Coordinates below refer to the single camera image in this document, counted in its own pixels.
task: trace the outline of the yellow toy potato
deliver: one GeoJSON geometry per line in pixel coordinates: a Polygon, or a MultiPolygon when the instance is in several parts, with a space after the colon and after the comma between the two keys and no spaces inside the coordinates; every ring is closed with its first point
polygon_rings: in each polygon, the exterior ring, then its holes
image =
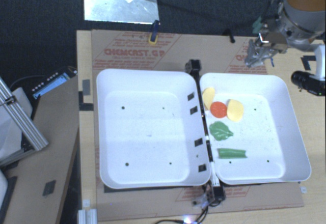
{"type": "Polygon", "coordinates": [[[226,114],[231,121],[239,122],[242,119],[243,111],[243,104],[237,100],[230,99],[226,114]]]}
{"type": "Polygon", "coordinates": [[[213,103],[213,99],[215,96],[214,88],[206,88],[203,92],[203,102],[207,110],[210,110],[210,106],[213,103]]]}

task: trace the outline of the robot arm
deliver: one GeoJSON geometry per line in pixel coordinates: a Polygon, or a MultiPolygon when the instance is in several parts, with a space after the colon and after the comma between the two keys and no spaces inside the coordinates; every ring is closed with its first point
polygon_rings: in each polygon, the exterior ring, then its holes
{"type": "Polygon", "coordinates": [[[326,0],[283,0],[277,16],[263,20],[258,38],[250,41],[246,65],[263,65],[266,59],[272,60],[277,53],[286,53],[289,47],[314,51],[317,60],[316,75],[297,71],[292,75],[292,82],[312,94],[325,95],[325,46],[312,44],[316,37],[325,32],[325,2],[326,0]]]}

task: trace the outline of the white tray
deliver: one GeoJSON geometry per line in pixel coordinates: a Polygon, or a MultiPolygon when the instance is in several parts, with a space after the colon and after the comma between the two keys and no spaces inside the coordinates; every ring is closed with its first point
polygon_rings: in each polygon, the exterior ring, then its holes
{"type": "MultiPolygon", "coordinates": [[[[266,75],[208,73],[201,90],[215,101],[244,105],[240,122],[221,120],[234,135],[209,137],[218,178],[227,184],[303,181],[308,156],[285,83],[266,75]],[[247,158],[219,159],[218,148],[246,150],[247,158]]],[[[106,69],[97,76],[100,175],[121,188],[193,186],[211,168],[195,80],[183,72],[106,69]]]]}
{"type": "Polygon", "coordinates": [[[223,141],[210,135],[215,172],[227,184],[304,181],[311,167],[284,81],[273,75],[207,73],[201,90],[215,88],[214,101],[229,99],[244,106],[232,122],[206,111],[206,123],[221,121],[234,133],[223,141]],[[218,148],[246,150],[247,158],[220,159],[218,148]]]}
{"type": "Polygon", "coordinates": [[[190,75],[107,69],[97,76],[97,95],[105,185],[119,189],[208,181],[204,128],[190,75]],[[195,146],[198,139],[203,144],[195,146]]]}

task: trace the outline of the dark floor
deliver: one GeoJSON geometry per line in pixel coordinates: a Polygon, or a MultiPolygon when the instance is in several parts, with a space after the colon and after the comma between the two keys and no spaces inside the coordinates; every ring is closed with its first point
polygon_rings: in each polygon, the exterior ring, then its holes
{"type": "MultiPolygon", "coordinates": [[[[266,0],[158,0],[160,31],[253,36],[252,23],[266,0]]],[[[276,4],[268,15],[275,14],[276,4]]],[[[76,67],[76,31],[148,31],[148,25],[84,20],[83,0],[0,0],[0,76],[7,85],[30,75],[76,67]]],[[[25,91],[33,79],[21,81],[25,91]]],[[[74,223],[78,207],[78,164],[74,167],[62,223],[74,223]]]]}

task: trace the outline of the red tomato slice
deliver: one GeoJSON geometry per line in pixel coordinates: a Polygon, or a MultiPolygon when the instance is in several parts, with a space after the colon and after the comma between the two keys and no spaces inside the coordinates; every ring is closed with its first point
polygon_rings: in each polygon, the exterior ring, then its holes
{"type": "Polygon", "coordinates": [[[214,102],[210,106],[210,112],[217,118],[223,118],[226,116],[227,107],[222,102],[214,102]]]}

